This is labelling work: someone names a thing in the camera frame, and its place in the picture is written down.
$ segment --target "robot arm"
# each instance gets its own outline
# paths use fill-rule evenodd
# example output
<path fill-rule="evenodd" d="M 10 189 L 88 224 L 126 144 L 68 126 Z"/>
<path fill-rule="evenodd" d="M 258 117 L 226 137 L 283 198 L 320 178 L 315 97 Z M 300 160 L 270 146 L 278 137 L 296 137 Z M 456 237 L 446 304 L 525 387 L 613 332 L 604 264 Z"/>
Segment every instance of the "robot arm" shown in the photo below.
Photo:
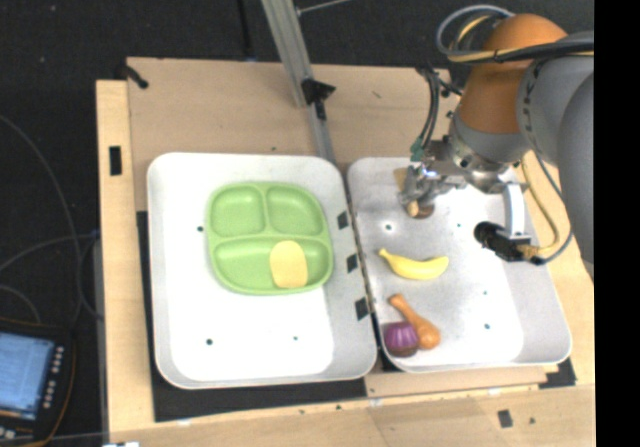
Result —
<path fill-rule="evenodd" d="M 481 51 L 446 48 L 441 42 L 444 30 L 463 14 L 470 20 L 456 42 L 480 23 L 497 20 Z M 437 43 L 449 59 L 473 68 L 444 148 L 429 142 L 420 171 L 407 173 L 401 197 L 432 209 L 435 196 L 460 176 L 484 192 L 505 192 L 501 174 L 533 150 L 558 167 L 569 221 L 593 277 L 593 33 L 567 36 L 543 17 L 480 6 L 449 16 Z M 440 171 L 431 171 L 438 164 Z M 495 227 L 479 225 L 476 237 L 503 258 L 516 260 L 511 254 L 519 253 L 516 245 L 522 240 Z"/>

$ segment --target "white tray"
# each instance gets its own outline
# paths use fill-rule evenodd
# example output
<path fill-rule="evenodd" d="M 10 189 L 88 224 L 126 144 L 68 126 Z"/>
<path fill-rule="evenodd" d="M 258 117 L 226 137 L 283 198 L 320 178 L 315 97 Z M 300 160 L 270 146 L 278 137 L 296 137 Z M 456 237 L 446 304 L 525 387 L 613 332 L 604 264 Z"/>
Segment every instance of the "white tray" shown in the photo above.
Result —
<path fill-rule="evenodd" d="M 322 287 L 251 296 L 215 277 L 201 231 L 207 200 L 223 185 L 257 181 L 297 184 L 319 200 L 334 250 L 334 271 Z M 147 185 L 154 347 L 167 381 L 223 388 L 369 372 L 377 347 L 370 316 L 362 314 L 362 271 L 347 265 L 357 248 L 350 221 L 338 221 L 347 201 L 333 165 L 317 157 L 170 153 L 152 162 Z"/>
<path fill-rule="evenodd" d="M 377 323 L 383 329 L 403 319 L 387 301 L 402 293 L 442 335 L 435 349 L 407 358 L 394 357 L 383 346 L 392 363 L 407 372 L 430 372 L 564 360 L 571 335 L 547 268 L 502 261 L 473 236 L 481 221 L 504 224 L 502 195 L 472 186 L 452 190 L 436 198 L 433 216 L 413 219 L 398 201 L 393 176 L 409 164 L 405 158 L 366 158 L 348 172 Z M 528 213 L 525 225 L 535 242 Z M 380 248 L 418 260 L 446 255 L 449 267 L 434 280 L 407 280 L 391 271 L 377 254 Z"/>

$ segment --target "tray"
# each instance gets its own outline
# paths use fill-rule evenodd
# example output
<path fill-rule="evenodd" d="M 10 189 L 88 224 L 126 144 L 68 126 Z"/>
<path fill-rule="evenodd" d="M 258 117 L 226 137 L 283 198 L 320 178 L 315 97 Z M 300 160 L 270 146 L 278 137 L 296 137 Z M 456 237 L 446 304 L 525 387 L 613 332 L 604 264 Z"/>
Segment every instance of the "tray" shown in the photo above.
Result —
<path fill-rule="evenodd" d="M 473 236 L 481 221 L 504 224 L 502 195 L 486 195 L 472 186 L 436 198 L 434 214 L 409 217 L 397 198 L 393 171 L 405 158 L 365 158 L 348 171 L 354 222 L 378 327 L 402 319 L 388 303 L 401 293 L 441 332 L 441 343 L 391 362 L 406 372 L 463 368 L 544 365 L 564 360 L 571 335 L 551 276 L 544 266 L 504 262 L 482 249 Z M 527 213 L 526 231 L 535 231 Z M 426 260 L 446 255 L 449 267 L 434 280 L 413 281 L 395 275 L 378 255 L 391 253 Z"/>
<path fill-rule="evenodd" d="M 293 184 L 250 182 L 216 190 L 205 228 L 214 273 L 229 289 L 245 294 L 304 292 L 333 272 L 329 227 L 317 198 Z M 308 277 L 302 286 L 276 285 L 270 255 L 282 242 L 301 247 Z"/>
<path fill-rule="evenodd" d="M 284 295 L 223 285 L 204 220 L 212 194 L 255 182 L 298 186 L 326 218 L 333 271 Z M 168 153 L 147 173 L 153 342 L 172 385 L 225 388 L 357 379 L 377 357 L 342 176 L 317 157 Z"/>

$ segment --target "purple onion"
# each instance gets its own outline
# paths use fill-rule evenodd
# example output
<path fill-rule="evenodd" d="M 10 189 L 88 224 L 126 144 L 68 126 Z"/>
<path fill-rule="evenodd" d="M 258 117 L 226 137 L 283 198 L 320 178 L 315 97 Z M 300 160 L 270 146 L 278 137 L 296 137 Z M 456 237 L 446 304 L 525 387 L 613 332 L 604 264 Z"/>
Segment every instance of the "purple onion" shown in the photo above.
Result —
<path fill-rule="evenodd" d="M 393 356 L 411 356 L 418 351 L 418 334 L 407 321 L 389 323 L 384 330 L 384 345 Z"/>

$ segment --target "yellow banana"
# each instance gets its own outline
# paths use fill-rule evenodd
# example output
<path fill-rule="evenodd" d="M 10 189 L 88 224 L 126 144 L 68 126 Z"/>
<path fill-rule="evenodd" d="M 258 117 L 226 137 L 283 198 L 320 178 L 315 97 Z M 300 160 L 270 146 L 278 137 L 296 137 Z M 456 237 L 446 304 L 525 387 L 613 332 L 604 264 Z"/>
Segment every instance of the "yellow banana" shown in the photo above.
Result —
<path fill-rule="evenodd" d="M 431 280 L 444 273 L 449 266 L 449 258 L 446 256 L 435 257 L 428 260 L 413 260 L 402 255 L 389 253 L 382 248 L 378 255 L 389 263 L 391 269 L 398 276 L 412 280 Z"/>

